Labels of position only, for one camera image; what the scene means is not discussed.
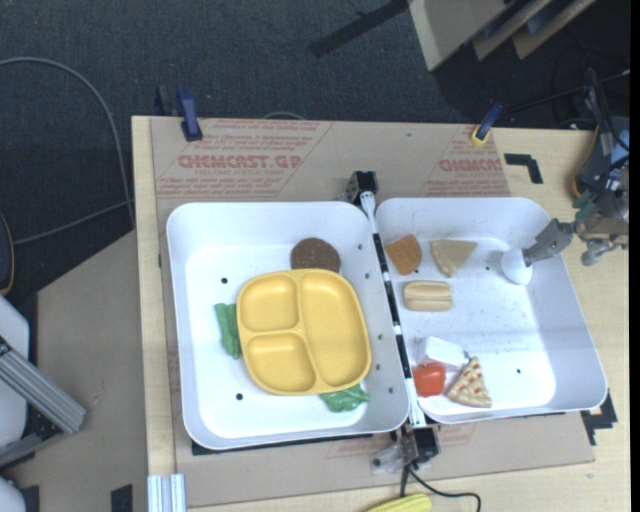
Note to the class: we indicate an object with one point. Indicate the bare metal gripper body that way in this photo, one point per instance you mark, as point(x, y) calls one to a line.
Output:
point(606, 222)

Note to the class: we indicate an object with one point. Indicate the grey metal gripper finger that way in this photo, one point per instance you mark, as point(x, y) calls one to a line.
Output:
point(547, 242)
point(595, 252)

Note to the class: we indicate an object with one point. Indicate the white egg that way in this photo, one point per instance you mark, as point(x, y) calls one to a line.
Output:
point(515, 267)

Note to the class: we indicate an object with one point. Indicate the white plastic tray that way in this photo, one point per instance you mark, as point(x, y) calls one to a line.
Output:
point(505, 320)
point(210, 280)

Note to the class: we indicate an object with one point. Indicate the tan bread wedge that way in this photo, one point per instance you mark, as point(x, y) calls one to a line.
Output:
point(450, 254)

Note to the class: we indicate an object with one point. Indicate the tan hot dog bun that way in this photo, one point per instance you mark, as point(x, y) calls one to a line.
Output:
point(427, 295)

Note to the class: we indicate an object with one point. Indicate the orange waffle biscuit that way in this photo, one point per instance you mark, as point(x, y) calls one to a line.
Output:
point(404, 255)

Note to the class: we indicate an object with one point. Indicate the white block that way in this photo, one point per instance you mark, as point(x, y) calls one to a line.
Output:
point(444, 350)

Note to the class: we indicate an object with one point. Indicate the pizza slice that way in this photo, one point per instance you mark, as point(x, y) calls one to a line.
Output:
point(472, 387)

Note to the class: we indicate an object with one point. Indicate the thin black and white rod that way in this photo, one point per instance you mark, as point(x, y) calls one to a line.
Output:
point(391, 295)

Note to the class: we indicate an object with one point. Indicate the red tomato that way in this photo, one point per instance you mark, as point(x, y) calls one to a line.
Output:
point(429, 380)

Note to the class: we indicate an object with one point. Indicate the brown burger patty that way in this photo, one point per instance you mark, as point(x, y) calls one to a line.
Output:
point(312, 254)

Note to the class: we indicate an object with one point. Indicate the yellow divided plate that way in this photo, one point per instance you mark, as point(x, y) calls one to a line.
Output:
point(320, 320)

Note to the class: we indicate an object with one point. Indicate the brown cardboard board red print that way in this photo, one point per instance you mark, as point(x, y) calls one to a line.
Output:
point(310, 150)

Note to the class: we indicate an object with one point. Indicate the green lettuce leaf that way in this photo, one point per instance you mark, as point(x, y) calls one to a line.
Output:
point(229, 330)
point(345, 399)

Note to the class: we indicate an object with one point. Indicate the yellow corn cob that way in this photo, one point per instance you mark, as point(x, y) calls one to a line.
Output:
point(400, 504)

